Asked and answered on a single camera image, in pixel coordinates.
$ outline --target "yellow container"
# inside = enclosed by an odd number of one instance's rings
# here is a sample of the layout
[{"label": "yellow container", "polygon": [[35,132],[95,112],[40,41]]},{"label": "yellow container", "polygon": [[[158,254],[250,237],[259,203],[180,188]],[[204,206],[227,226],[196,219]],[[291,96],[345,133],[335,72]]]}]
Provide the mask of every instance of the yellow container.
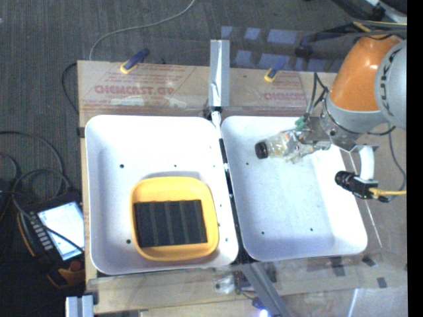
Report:
[{"label": "yellow container", "polygon": [[[130,195],[132,236],[137,251],[148,260],[161,262],[177,262],[210,255],[219,242],[219,229],[211,194],[210,189],[204,182],[192,177],[165,176],[139,181],[132,188]],[[201,201],[207,242],[143,248],[140,246],[136,232],[135,203],[193,200]]]}]

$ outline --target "blue and yellow clamp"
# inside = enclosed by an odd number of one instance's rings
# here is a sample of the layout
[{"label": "blue and yellow clamp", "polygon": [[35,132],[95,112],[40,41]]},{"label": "blue and yellow clamp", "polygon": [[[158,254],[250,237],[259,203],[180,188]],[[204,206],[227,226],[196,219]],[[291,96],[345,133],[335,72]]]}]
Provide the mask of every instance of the blue and yellow clamp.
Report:
[{"label": "blue and yellow clamp", "polygon": [[131,57],[127,62],[124,62],[120,65],[120,71],[123,74],[128,74],[129,72],[133,71],[137,67],[137,63],[143,62],[144,59],[150,54],[148,48],[144,48],[136,53],[133,57]]},{"label": "blue and yellow clamp", "polygon": [[267,82],[273,82],[276,79],[276,73],[285,65],[285,57],[281,57],[276,64],[270,68],[266,75],[264,76],[264,80]]}]

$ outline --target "yellow cable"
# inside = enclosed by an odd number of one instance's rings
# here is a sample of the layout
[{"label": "yellow cable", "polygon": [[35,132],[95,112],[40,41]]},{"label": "yellow cable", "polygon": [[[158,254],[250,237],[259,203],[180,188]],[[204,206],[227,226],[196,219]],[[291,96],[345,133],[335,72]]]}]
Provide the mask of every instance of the yellow cable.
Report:
[{"label": "yellow cable", "polygon": [[377,188],[369,188],[369,191],[373,193],[375,196],[381,196],[381,195],[406,195],[406,190],[401,191],[389,191],[389,190],[382,190]]}]

